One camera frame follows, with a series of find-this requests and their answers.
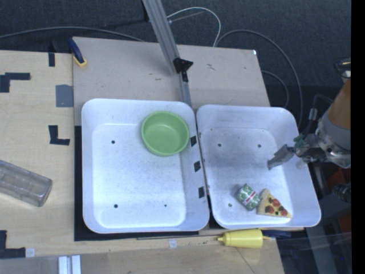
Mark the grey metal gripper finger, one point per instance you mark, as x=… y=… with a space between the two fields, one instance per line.
x=280 y=156

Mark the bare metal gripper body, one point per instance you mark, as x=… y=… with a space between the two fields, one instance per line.
x=313 y=150

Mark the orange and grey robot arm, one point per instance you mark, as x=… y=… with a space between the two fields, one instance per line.
x=340 y=116

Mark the white plastic tray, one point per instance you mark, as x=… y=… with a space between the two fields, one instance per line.
x=242 y=164
x=137 y=181

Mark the toy pizza slice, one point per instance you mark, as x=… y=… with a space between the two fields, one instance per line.
x=272 y=207

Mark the green and white can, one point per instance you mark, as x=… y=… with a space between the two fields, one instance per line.
x=248 y=197

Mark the yellow squeeze bottle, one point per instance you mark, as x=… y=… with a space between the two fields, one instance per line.
x=245 y=238

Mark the green bowl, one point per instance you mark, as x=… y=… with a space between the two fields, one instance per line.
x=165 y=134

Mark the clear plastic bottle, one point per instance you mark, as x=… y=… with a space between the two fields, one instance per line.
x=22 y=183

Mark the black cylinder on white bracket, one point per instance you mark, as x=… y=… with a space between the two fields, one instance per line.
x=343 y=192

